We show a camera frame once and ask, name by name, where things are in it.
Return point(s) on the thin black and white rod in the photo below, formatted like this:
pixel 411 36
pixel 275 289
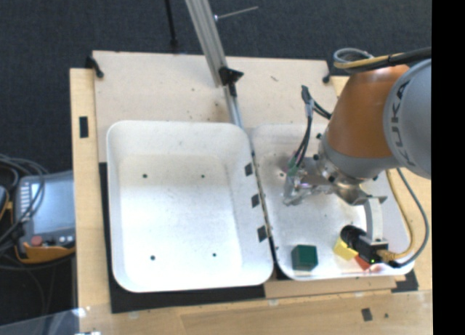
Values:
pixel 264 202

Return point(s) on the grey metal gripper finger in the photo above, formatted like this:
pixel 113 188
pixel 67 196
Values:
pixel 301 195
pixel 288 195

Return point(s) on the white plastic tray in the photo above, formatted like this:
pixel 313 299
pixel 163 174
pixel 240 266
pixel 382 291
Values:
pixel 319 224
pixel 174 210

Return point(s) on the yellow cube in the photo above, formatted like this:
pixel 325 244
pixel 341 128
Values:
pixel 343 250

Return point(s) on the green cube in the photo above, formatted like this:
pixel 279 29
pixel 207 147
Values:
pixel 304 256

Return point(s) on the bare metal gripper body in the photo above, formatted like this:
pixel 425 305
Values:
pixel 327 183

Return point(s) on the black cylinder on white bracket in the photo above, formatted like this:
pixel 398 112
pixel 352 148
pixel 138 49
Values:
pixel 374 224

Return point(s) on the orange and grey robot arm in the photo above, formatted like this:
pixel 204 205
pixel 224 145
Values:
pixel 363 119

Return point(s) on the red cube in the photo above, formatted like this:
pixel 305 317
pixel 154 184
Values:
pixel 362 262

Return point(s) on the pale flat board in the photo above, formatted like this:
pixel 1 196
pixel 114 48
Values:
pixel 163 86

